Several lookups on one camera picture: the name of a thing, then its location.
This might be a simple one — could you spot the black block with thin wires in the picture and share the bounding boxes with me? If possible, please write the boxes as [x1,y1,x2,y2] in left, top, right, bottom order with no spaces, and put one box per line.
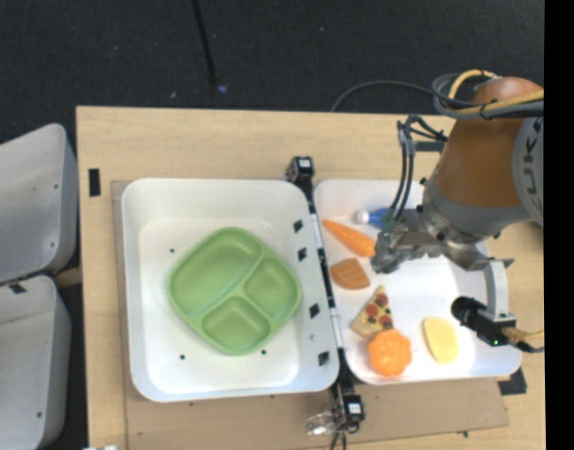
[332,390,367,425]
[285,155,316,183]

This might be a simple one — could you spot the white plastic tray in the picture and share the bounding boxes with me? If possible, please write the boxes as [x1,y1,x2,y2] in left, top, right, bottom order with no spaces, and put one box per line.
[312,178,524,387]
[120,177,341,403]

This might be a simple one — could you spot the green divided plate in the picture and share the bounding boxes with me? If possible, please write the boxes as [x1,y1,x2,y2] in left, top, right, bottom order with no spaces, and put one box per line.
[166,226,304,357]

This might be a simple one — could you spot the pizza slice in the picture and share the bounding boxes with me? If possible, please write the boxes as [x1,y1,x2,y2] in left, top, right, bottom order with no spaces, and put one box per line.
[350,284,395,339]

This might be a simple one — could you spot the orange carrot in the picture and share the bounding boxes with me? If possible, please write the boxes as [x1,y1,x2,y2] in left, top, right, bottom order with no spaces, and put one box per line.
[321,217,378,258]

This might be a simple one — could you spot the brown bread slice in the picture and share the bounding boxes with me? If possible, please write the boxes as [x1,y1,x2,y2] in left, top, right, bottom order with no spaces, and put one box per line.
[329,257,371,292]

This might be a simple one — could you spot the thin black and white rod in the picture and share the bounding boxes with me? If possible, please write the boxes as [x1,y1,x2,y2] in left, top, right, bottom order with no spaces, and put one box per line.
[297,175,355,396]

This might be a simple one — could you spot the blue and white bottle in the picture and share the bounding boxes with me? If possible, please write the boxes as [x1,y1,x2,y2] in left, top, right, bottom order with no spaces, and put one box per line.
[353,207,394,229]

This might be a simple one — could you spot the yellow oval slice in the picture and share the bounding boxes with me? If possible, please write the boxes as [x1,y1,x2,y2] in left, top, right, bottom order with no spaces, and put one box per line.
[421,315,460,365]

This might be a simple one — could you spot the black cylinder on white bracket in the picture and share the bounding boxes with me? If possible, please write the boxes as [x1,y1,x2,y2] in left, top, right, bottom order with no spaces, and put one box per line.
[450,256,520,347]

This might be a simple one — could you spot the orange flower-shaped biscuit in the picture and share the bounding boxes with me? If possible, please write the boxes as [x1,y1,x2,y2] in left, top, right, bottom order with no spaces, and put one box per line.
[367,328,414,378]

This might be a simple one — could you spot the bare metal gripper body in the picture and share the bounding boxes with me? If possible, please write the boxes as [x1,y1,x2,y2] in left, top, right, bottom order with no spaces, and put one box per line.
[383,207,493,272]

